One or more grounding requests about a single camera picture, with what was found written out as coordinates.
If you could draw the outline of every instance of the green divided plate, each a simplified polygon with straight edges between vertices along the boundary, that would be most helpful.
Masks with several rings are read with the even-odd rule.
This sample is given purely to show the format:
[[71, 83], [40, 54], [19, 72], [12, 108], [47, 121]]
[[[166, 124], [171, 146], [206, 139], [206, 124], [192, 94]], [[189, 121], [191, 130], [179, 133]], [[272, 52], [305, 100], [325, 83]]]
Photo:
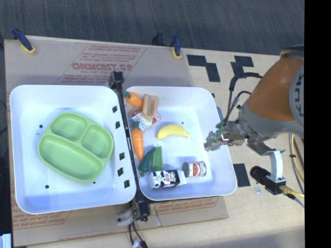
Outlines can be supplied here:
[[112, 134], [74, 112], [58, 115], [38, 143], [38, 156], [48, 167], [80, 182], [95, 180], [114, 149]]

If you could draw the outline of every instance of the cucumber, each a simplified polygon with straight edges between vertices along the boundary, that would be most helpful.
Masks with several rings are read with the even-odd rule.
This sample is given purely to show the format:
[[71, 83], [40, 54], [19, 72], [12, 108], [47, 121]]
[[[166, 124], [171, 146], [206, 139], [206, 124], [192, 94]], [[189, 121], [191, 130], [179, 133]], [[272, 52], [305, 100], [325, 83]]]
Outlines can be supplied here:
[[141, 172], [140, 175], [142, 177], [145, 176], [145, 173], [149, 171], [149, 163], [153, 159], [154, 152], [155, 152], [156, 149], [157, 148], [154, 147], [153, 149], [151, 149], [150, 151], [148, 151], [148, 153], [145, 154], [143, 160], [141, 161], [138, 169]]
[[156, 147], [153, 155], [152, 171], [163, 171], [162, 146]]

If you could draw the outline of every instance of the banana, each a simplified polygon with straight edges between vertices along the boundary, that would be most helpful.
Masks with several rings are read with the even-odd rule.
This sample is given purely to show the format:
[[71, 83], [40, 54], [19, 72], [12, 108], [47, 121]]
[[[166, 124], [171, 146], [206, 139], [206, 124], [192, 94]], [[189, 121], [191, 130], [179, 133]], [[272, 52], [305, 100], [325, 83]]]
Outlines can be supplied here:
[[169, 135], [182, 135], [182, 136], [186, 136], [188, 138], [191, 137], [191, 135], [188, 134], [182, 126], [177, 125], [177, 124], [169, 124], [169, 125], [163, 126], [158, 131], [156, 138], [161, 140]]

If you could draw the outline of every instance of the tin can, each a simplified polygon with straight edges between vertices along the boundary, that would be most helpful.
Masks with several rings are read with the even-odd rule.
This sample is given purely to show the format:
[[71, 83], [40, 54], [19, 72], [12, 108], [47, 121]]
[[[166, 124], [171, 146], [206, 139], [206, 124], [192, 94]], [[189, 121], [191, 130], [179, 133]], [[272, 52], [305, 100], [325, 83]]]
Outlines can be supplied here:
[[185, 177], [205, 176], [207, 172], [204, 162], [185, 162], [182, 165]]

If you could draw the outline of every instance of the carrot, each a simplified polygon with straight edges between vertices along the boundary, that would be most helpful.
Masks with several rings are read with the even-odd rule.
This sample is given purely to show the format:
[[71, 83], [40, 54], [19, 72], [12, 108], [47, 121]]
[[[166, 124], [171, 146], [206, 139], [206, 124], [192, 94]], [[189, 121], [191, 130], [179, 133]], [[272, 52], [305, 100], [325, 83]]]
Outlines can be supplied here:
[[135, 106], [136, 108], [140, 110], [143, 108], [143, 100], [135, 93], [125, 91], [123, 93], [123, 97], [126, 98], [129, 104]]
[[139, 162], [144, 158], [144, 139], [143, 132], [139, 129], [139, 121], [133, 122], [134, 129], [131, 132], [133, 150], [136, 153]]

